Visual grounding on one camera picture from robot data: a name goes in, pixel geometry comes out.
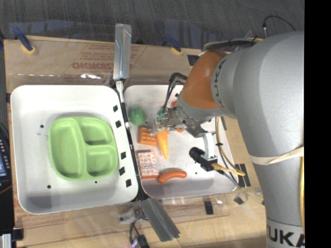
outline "orange carrot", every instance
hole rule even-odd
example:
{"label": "orange carrot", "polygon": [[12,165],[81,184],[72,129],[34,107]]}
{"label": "orange carrot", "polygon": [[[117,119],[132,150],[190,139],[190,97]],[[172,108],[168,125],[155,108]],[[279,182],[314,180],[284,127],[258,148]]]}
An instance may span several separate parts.
{"label": "orange carrot", "polygon": [[168,158],[168,132],[166,129],[156,134],[164,158]]}

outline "beige strap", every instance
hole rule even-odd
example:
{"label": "beige strap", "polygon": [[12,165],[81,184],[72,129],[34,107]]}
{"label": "beige strap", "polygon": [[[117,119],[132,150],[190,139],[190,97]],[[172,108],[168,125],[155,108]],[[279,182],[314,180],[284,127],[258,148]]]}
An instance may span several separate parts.
{"label": "beige strap", "polygon": [[250,160],[253,163],[260,164],[260,165],[269,165],[273,163],[279,163],[291,158],[295,157],[302,157],[305,155],[305,147],[299,147],[297,149],[294,149],[288,153],[283,154],[282,156],[276,156],[276,157],[255,157],[255,156],[249,156]]}

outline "gray floor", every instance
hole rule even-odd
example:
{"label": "gray floor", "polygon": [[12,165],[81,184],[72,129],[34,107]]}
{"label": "gray floor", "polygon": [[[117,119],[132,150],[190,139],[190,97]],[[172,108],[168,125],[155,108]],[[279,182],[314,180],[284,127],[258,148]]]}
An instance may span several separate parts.
{"label": "gray floor", "polygon": [[[132,26],[132,42],[161,45],[165,35],[184,48],[242,38],[251,31],[264,38],[270,14],[304,30],[305,0],[0,0],[0,28],[30,35],[114,40],[114,25]],[[284,21],[267,21],[267,35],[291,31]],[[0,122],[7,123],[4,55],[0,52]]]}

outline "robotic arm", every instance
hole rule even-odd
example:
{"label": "robotic arm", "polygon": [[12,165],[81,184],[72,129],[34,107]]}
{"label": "robotic arm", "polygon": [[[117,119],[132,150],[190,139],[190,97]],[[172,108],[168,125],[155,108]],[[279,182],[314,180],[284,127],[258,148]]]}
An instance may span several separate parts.
{"label": "robotic arm", "polygon": [[[216,116],[236,118],[264,195],[267,247],[304,247],[299,196],[304,146],[304,33],[269,37],[226,54],[204,53],[192,68],[175,109],[160,123],[206,133]],[[269,164],[279,156],[286,161]]]}

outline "orange toy block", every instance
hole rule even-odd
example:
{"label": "orange toy block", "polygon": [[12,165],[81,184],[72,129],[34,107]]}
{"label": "orange toy block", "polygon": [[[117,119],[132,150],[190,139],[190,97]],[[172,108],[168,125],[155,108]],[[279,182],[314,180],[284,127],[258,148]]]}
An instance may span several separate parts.
{"label": "orange toy block", "polygon": [[139,128],[138,143],[141,145],[157,146],[155,137],[151,136],[147,128]]}
{"label": "orange toy block", "polygon": [[157,141],[163,153],[164,158],[168,158],[168,132],[164,129],[162,132],[156,134]]}

